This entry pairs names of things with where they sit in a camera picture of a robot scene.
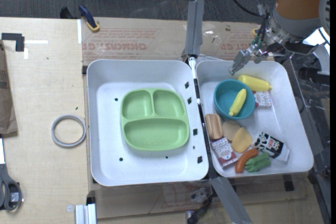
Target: scissors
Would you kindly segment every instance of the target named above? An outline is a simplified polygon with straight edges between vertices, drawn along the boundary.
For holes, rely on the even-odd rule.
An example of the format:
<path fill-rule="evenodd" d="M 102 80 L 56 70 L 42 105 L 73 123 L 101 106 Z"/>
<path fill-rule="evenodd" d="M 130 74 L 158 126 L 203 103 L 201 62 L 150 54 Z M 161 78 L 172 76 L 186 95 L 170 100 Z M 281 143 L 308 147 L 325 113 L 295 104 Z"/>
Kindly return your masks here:
<path fill-rule="evenodd" d="M 22 192 L 19 184 L 8 175 L 5 163 L 5 151 L 0 134 L 0 208 L 12 211 L 22 202 Z"/>

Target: orange toy hot dog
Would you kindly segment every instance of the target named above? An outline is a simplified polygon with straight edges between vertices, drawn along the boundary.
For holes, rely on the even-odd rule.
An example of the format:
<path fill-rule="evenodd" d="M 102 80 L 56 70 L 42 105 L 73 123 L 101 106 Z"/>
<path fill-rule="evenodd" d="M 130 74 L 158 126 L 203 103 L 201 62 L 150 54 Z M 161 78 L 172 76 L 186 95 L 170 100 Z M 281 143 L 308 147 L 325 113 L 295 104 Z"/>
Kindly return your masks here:
<path fill-rule="evenodd" d="M 256 148 L 252 148 L 251 150 L 244 152 L 236 163 L 235 172 L 242 173 L 246 162 L 256 156 L 258 156 L 258 150 Z"/>

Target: table surface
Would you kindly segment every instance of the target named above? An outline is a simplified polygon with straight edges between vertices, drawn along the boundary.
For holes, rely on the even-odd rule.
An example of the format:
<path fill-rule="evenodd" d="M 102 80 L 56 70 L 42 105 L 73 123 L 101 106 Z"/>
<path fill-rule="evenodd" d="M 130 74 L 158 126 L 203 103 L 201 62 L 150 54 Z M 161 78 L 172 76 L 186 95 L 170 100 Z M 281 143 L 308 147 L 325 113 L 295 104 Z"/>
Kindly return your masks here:
<path fill-rule="evenodd" d="M 16 212 L 0 211 L 3 224 L 74 223 L 72 206 L 85 205 L 88 194 L 87 148 L 84 141 L 74 148 L 57 146 L 50 135 L 53 121 L 63 114 L 85 119 L 82 47 L 78 20 L 1 18 L 2 33 L 21 33 L 29 44 L 28 59 L 15 51 L 15 42 L 4 40 L 10 86 L 18 132 L 4 136 L 8 173 L 22 188 L 24 202 Z M 80 126 L 64 121 L 57 135 L 66 142 L 81 136 Z M 246 205 L 254 223 L 322 223 L 312 185 L 305 182 L 307 196 Z M 230 223 L 225 210 L 220 217 Z M 98 223 L 185 223 L 185 213 L 98 220 Z"/>

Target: clear tape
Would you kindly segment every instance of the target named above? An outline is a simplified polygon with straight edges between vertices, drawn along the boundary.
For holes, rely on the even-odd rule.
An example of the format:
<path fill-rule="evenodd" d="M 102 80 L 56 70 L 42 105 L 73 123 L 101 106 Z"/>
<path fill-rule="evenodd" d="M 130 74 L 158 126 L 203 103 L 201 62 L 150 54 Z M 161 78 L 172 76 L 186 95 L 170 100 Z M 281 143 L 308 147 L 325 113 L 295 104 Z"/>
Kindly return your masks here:
<path fill-rule="evenodd" d="M 55 127 L 62 120 L 75 120 L 82 126 L 83 133 L 82 133 L 82 136 L 79 140 L 77 140 L 76 142 L 73 142 L 73 143 L 64 143 L 56 137 Z M 56 118 L 52 124 L 53 125 L 51 126 L 51 137 L 54 140 L 54 142 L 61 147 L 67 147 L 67 148 L 75 147 L 75 146 L 79 145 L 81 142 L 83 142 L 83 140 L 85 139 L 86 126 L 85 126 L 84 121 L 79 116 L 72 115 L 72 114 L 65 114 L 65 115 L 62 115 L 62 116 L 59 116 L 58 118 Z"/>

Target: white plastic tray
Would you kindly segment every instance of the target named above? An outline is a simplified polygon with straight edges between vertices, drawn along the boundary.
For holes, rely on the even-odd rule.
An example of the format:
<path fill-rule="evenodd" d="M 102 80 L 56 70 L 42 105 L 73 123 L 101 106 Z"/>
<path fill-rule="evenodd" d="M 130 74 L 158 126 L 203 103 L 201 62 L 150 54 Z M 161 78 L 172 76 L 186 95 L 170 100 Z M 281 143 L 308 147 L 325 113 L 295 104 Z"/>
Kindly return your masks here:
<path fill-rule="evenodd" d="M 232 61 L 206 60 L 197 65 L 196 73 L 204 115 L 216 113 L 213 95 L 215 87 L 220 81 L 228 78 L 238 78 L 240 74 L 262 78 L 272 86 L 270 90 L 272 107 L 256 108 L 252 116 L 237 122 L 240 126 L 245 127 L 253 138 L 259 131 L 263 131 L 284 142 L 290 149 L 290 154 L 287 163 L 271 159 L 270 166 L 258 172 L 244 171 L 241 174 L 235 173 L 234 165 L 222 169 L 216 157 L 212 154 L 217 172 L 222 176 L 235 178 L 303 173 L 310 170 L 313 166 L 313 154 L 285 68 L 273 61 L 263 61 L 259 64 L 251 61 L 234 76 L 231 76 L 228 67 L 232 64 Z"/>
<path fill-rule="evenodd" d="M 88 67 L 87 81 L 91 173 L 100 185 L 194 181 L 206 176 L 209 163 L 188 65 L 170 60 L 97 60 Z M 190 125 L 185 145 L 158 152 L 127 145 L 121 132 L 121 100 L 140 88 L 169 89 L 182 97 Z"/>

